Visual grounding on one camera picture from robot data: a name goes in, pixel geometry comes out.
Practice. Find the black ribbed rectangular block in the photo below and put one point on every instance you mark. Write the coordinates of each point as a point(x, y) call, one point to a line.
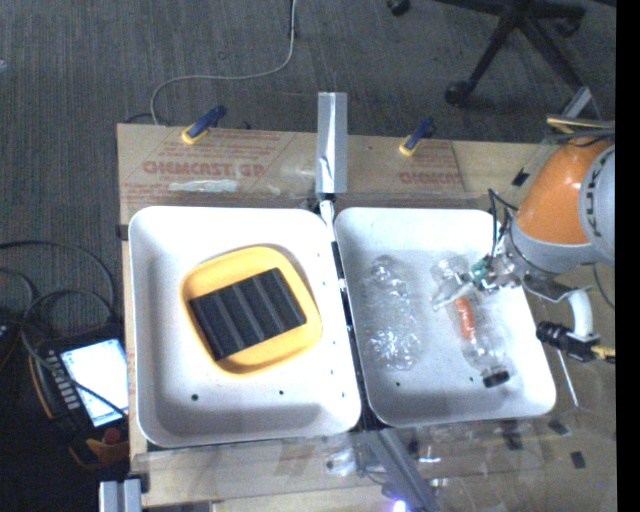
point(247, 315)

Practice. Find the black cylinder on white bracket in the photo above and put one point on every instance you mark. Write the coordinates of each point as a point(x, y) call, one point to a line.
point(580, 312)

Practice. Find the white plastic tray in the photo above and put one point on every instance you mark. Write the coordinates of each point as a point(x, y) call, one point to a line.
point(440, 400)
point(165, 300)

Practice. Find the brown cardboard board red print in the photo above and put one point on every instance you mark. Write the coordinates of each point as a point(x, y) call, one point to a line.
point(225, 165)

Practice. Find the black office chair base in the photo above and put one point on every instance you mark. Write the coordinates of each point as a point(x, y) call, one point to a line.
point(505, 45)

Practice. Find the crumpled clear plastic bottle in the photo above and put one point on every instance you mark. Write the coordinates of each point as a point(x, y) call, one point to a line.
point(392, 320)

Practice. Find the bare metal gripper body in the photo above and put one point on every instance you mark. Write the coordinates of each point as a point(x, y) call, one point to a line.
point(501, 276)

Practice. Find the clear plastic bottle black cap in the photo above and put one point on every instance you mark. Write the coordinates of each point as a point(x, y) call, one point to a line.
point(482, 350)

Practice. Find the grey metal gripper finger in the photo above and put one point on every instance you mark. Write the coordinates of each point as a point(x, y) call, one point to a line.
point(465, 276)
point(452, 296)

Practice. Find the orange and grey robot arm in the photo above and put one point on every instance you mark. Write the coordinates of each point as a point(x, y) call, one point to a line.
point(550, 200)

